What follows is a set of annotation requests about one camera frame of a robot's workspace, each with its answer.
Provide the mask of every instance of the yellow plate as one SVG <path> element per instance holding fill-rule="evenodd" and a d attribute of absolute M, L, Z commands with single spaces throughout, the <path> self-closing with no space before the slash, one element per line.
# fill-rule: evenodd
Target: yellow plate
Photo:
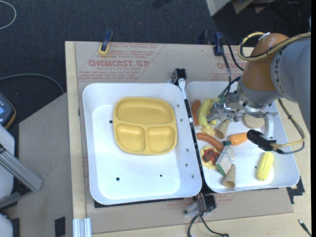
<path fill-rule="evenodd" d="M 172 151 L 177 143 L 174 110 L 160 99 L 121 99 L 115 105 L 113 126 L 116 143 L 127 153 L 161 155 Z"/>

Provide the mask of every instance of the white tray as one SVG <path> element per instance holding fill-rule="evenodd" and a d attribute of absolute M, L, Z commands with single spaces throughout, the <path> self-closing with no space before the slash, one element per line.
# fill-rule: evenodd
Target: white tray
<path fill-rule="evenodd" d="M 227 86 L 227 82 L 191 82 L 186 87 L 186 93 L 190 105 L 199 99 L 203 102 L 206 98 L 215 99 Z M 236 89 L 236 83 L 232 85 L 231 91 Z M 275 103 L 270 107 L 265 108 L 267 112 L 277 112 Z M 274 137 L 278 144 L 288 143 L 281 119 L 279 115 L 274 117 Z M 196 126 L 196 132 L 200 132 L 201 126 Z M 234 133 L 246 132 L 249 130 L 242 121 L 230 122 L 226 137 L 223 140 L 229 140 L 229 136 Z M 202 149 L 207 145 L 204 141 L 197 141 L 198 148 Z M 247 191 L 257 189 L 270 189 L 277 187 L 290 187 L 297 184 L 299 181 L 299 171 L 295 162 L 294 155 L 281 155 L 274 153 L 274 163 L 272 170 L 265 181 L 259 181 L 256 178 L 256 167 L 264 152 L 257 145 L 247 141 L 239 146 L 233 147 L 236 158 L 234 164 L 236 165 L 236 186 L 233 189 L 228 189 L 222 185 L 223 175 L 217 170 L 211 170 L 203 166 L 205 182 L 210 189 L 217 193 Z M 285 147 L 284 151 L 290 151 L 289 147 Z"/>
<path fill-rule="evenodd" d="M 165 155 L 123 152 L 116 144 L 113 110 L 125 97 L 151 97 L 169 103 L 178 141 Z M 202 180 L 181 90 L 170 83 L 93 83 L 82 95 L 87 136 L 90 191 L 105 205 L 193 197 Z"/>

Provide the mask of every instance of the yellow and blue clamp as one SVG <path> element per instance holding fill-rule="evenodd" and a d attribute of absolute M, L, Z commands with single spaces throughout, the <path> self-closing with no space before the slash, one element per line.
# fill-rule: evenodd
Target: yellow and blue clamp
<path fill-rule="evenodd" d="M 99 54 L 106 55 L 109 50 L 109 42 L 112 41 L 114 32 L 110 29 L 107 30 L 103 42 L 99 47 Z"/>

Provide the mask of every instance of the wooden table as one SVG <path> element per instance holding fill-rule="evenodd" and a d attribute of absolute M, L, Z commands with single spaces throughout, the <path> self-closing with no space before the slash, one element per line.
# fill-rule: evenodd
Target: wooden table
<path fill-rule="evenodd" d="M 66 70 L 67 70 L 67 90 L 68 90 L 68 112 L 69 112 L 69 133 L 70 133 L 70 154 L 73 192 L 73 216 L 74 219 L 84 219 L 87 217 L 85 204 L 82 148 L 80 120 L 78 116 L 79 98 L 76 68 L 75 42 L 65 43 Z M 305 148 L 295 155 L 295 159 L 301 174 L 305 192 L 302 196 L 294 198 L 293 213 L 268 215 L 252 218 L 220 220 L 209 222 L 212 230 L 220 233 L 229 233 L 231 237 L 244 236 L 269 236 L 269 237 L 297 237 L 308 236 L 298 223 L 301 219 L 312 231 L 312 209 L 311 209 L 311 148 L 310 136 L 303 122 L 298 105 L 289 101 L 284 101 L 288 110 L 295 117 L 296 121 L 303 127 L 306 134 Z M 296 141 L 298 134 L 283 112 L 280 116 L 287 133 L 289 141 Z M 139 236 L 187 236 L 187 224 L 167 227 L 156 227 L 139 230 L 94 234 L 96 237 L 139 237 Z M 213 236 L 202 223 L 192 226 L 191 233 L 199 237 Z"/>

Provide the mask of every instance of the white wire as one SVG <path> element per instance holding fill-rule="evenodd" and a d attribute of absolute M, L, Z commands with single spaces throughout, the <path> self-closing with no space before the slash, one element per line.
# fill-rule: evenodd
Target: white wire
<path fill-rule="evenodd" d="M 8 2 L 5 2 L 5 1 L 2 1 L 2 0 L 0 0 L 0 2 L 3 2 L 4 4 L 9 5 L 9 6 L 13 9 L 13 11 L 14 11 L 14 17 L 13 17 L 12 21 L 11 21 L 9 24 L 7 24 L 6 26 L 0 27 L 0 30 L 2 30 L 2 29 L 7 28 L 8 26 L 10 26 L 10 25 L 13 24 L 13 22 L 14 22 L 15 19 L 16 19 L 16 10 L 15 10 L 15 8 L 14 8 L 14 6 L 13 6 L 12 4 L 10 4 L 10 3 L 8 3 Z"/>

